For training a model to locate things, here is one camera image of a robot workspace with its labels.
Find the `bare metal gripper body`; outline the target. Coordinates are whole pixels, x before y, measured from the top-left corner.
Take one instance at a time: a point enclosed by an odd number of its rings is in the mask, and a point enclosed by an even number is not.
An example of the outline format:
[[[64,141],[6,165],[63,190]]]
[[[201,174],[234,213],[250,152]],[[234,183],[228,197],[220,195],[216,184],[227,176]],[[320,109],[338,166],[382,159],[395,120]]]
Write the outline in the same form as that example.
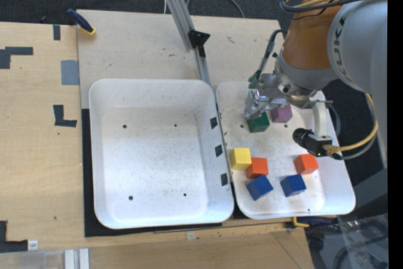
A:
[[[255,101],[269,101],[272,109],[286,104],[298,108],[307,108],[311,99],[317,94],[317,89],[306,89],[296,86],[288,77],[282,74],[255,72],[248,79],[247,98]]]

